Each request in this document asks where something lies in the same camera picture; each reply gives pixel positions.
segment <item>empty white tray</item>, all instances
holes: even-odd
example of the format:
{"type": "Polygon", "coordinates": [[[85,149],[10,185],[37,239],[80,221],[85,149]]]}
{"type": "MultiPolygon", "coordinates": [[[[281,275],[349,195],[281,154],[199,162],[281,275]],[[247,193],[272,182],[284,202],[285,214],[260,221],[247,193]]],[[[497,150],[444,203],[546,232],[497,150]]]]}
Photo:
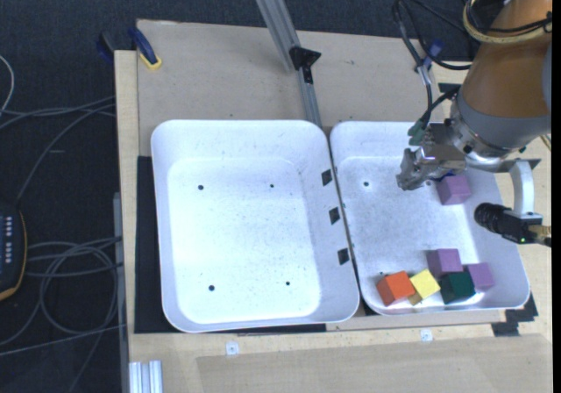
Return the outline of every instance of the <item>empty white tray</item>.
{"type": "Polygon", "coordinates": [[[171,120],[152,136],[161,291],[184,332],[343,321],[359,288],[327,138],[300,120],[171,120]]]}
{"type": "Polygon", "coordinates": [[[469,309],[510,309],[526,303],[529,283],[515,243],[477,225],[475,208],[502,204],[493,174],[467,169],[472,195],[462,204],[441,205],[436,185],[412,191],[397,186],[411,124],[343,122],[330,135],[333,164],[356,259],[361,293],[381,314],[469,309]],[[428,267],[429,250],[454,247],[462,263],[487,262],[495,285],[458,304],[444,305],[440,293],[420,304],[385,306],[376,289],[384,275],[428,267]]]}

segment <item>cube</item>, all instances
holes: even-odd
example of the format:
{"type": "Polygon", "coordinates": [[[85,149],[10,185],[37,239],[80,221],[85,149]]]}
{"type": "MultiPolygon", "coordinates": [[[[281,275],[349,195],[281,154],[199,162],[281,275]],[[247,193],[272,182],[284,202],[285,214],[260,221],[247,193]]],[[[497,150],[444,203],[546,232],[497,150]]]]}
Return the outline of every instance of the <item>cube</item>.
{"type": "Polygon", "coordinates": [[[444,304],[456,303],[475,295],[472,277],[466,271],[449,273],[440,280],[440,294],[444,304]]]}
{"type": "Polygon", "coordinates": [[[467,176],[446,176],[437,182],[437,192],[443,205],[461,204],[472,194],[467,176]]]}
{"type": "Polygon", "coordinates": [[[476,291],[487,291],[494,286],[493,273],[488,263],[467,264],[465,265],[465,271],[472,277],[473,287],[476,291]]]}
{"type": "Polygon", "coordinates": [[[440,285],[437,280],[426,268],[410,278],[413,287],[415,287],[415,294],[409,297],[409,302],[412,305],[420,303],[424,298],[434,295],[440,291],[440,285]]]}
{"type": "Polygon", "coordinates": [[[464,271],[459,251],[456,248],[439,248],[427,253],[429,270],[436,278],[448,273],[461,273],[464,271]]]}
{"type": "Polygon", "coordinates": [[[401,300],[415,294],[415,287],[413,287],[405,271],[384,276],[376,284],[376,289],[378,289],[386,306],[399,303],[401,300]]]}

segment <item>table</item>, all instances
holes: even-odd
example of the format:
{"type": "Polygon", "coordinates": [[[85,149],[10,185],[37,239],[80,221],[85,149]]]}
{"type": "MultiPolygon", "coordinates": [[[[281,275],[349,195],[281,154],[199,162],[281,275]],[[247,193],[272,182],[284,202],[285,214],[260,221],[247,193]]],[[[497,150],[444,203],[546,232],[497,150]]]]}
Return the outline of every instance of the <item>table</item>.
{"type": "MultiPolygon", "coordinates": [[[[266,30],[152,21],[138,26],[163,64],[155,74],[136,52],[115,54],[130,361],[162,361],[166,392],[401,391],[413,384],[417,391],[451,385],[456,391],[501,391],[505,386],[508,391],[552,390],[551,252],[540,246],[520,248],[539,312],[533,321],[518,325],[521,337],[494,336],[490,324],[506,321],[505,311],[393,318],[359,311],[344,323],[328,325],[327,332],[306,334],[134,333],[136,169],[138,156],[149,154],[150,130],[173,116],[237,119],[261,113],[263,118],[303,118],[292,74],[276,67],[266,30]],[[177,65],[178,53],[186,55],[194,72],[177,65]],[[258,83],[261,76],[266,82],[258,83]],[[156,77],[167,79],[168,91],[159,89],[151,101],[147,93],[161,86],[156,77]],[[255,103],[259,90],[266,94],[255,103]],[[239,354],[227,356],[232,343],[239,354]]],[[[303,46],[323,53],[314,77],[326,132],[344,119],[412,121],[423,111],[422,85],[400,40],[320,32],[299,36],[303,46]]],[[[459,83],[465,72],[435,68],[433,75],[434,83],[459,83]]],[[[438,111],[434,119],[444,114],[438,111]]],[[[550,153],[536,141],[524,157],[543,159],[535,170],[536,210],[549,224],[550,153]]],[[[498,183],[505,204],[510,204],[509,179],[498,183]]]]}

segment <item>black clamp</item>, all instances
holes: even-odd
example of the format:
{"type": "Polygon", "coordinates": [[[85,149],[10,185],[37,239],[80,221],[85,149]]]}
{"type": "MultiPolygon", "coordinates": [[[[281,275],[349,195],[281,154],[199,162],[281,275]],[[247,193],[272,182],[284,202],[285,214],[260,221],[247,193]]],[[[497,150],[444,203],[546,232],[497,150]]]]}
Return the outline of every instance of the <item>black clamp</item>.
{"type": "Polygon", "coordinates": [[[311,68],[314,65],[314,62],[316,62],[322,54],[313,50],[308,50],[307,48],[301,48],[300,46],[293,46],[290,49],[289,54],[295,69],[302,69],[304,81],[307,84],[313,84],[314,79],[312,78],[311,68]]]}

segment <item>black device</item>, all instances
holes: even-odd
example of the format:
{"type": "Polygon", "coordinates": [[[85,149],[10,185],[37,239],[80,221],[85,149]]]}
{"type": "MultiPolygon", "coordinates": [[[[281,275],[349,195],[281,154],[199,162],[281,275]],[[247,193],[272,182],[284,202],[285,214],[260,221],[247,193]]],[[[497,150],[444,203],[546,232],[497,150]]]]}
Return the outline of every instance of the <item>black device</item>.
{"type": "Polygon", "coordinates": [[[0,301],[13,295],[24,277],[27,235],[21,213],[0,201],[0,301]]]}

